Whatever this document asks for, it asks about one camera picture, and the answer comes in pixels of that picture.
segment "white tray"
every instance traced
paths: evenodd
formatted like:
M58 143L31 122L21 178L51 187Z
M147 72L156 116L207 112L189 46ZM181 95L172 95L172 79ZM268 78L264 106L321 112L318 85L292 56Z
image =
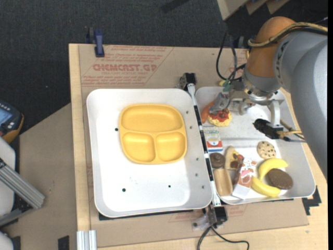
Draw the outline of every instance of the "white tray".
M202 87L198 89L196 92L196 100L199 111L201 112L204 107L212 102L220 91L221 87ZM291 127L294 127L294 122L283 93L278 92L273 98L276 100L284 100L280 105L280 118ZM239 199L234 196L223 196L220 197L222 201L227 204L244 204L308 197L314 193L314 178L301 143L271 140L255 129L253 123L256 119L261 118L268 121L271 119L271 113L266 106L255 105L242 116L232 111L232 117L233 119L228 127L219 128L224 148L223 152L225 152L228 146L233 146L236 151L243 156L257 161L257 167L259 167L263 159L257 153L257 144L260 141L269 141L274 145L277 157L284 159L288 163L289 166L287 170L288 174L290 174L293 179L293 187L287 191L283 190L277 198L261 195L251 189L246 199ZM203 126L212 126L212 124L206 121ZM230 171L230 176L233 179L233 171Z
M133 104L170 105L182 115L187 152L171 164L137 164L123 153L121 111ZM179 89L98 89L87 98L94 196L107 217L204 208L212 191L192 100Z

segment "yellow banana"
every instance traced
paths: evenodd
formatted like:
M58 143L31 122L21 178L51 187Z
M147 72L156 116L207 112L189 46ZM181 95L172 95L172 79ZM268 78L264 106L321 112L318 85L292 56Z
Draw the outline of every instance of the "yellow banana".
M265 160L258 169L259 179L262 180L271 169L286 168L287 162L280 158L270 158Z
M281 189L277 187L273 187L263 183L256 177L252 179L251 187L258 193L269 196L269 197L277 197L280 194Z

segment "chocolate cookie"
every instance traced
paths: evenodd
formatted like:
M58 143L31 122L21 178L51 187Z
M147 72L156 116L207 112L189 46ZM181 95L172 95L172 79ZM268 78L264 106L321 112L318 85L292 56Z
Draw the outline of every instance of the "chocolate cookie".
M291 176L280 169L271 169L267 173L267 177L271 184L279 189L288 190L293 185Z
M274 145L268 141L261 141L257 145L257 152L261 158L269 159L276 157Z
M210 162L214 169L224 168L225 165L225 157L220 153L212 153L209 155Z

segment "black floor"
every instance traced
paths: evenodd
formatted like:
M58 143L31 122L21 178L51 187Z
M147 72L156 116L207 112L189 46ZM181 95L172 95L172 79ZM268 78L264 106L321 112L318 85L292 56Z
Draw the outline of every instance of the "black floor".
M105 44L219 47L226 28L247 41L272 16L317 22L328 0L291 0L274 15L243 7L226 21L216 0L0 0L0 99L24 114L22 132L68 104L68 44L85 43L89 27Z

